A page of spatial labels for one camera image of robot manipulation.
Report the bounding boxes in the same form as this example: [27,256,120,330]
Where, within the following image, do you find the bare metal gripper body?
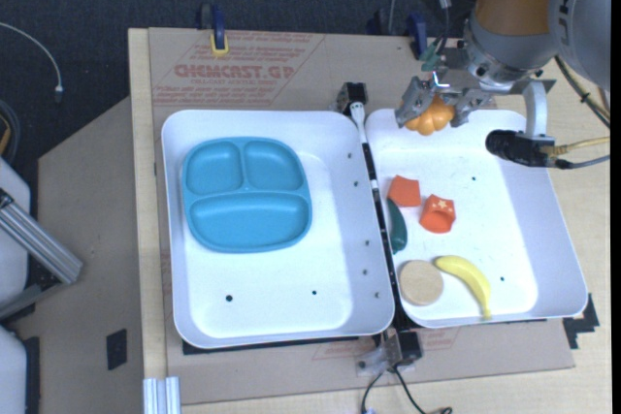
[406,48,519,109]

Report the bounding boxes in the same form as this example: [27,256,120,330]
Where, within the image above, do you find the orange toy pumpkin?
[404,94,457,137]

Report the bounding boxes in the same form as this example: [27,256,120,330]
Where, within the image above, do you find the thin black and white rod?
[349,101,404,331]

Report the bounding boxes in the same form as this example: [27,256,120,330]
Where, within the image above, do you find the orange cube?
[386,175,422,208]

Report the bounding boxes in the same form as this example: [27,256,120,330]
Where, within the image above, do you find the white plastic tray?
[364,108,590,330]
[160,109,396,350]

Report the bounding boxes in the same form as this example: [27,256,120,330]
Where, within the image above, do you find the green toy pepper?
[385,197,409,255]

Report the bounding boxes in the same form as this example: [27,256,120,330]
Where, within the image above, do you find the brown cardboard board red print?
[147,26,589,406]

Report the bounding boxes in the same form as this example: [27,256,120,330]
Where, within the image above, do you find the yellow banana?
[433,254,493,321]

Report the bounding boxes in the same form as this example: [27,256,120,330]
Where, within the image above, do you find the tan round biscuit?
[398,259,445,307]

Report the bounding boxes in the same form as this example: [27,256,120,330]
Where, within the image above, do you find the blue divided plate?
[180,137,312,254]

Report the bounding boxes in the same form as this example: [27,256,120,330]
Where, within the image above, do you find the black cylinder on white bracket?
[485,80,557,169]

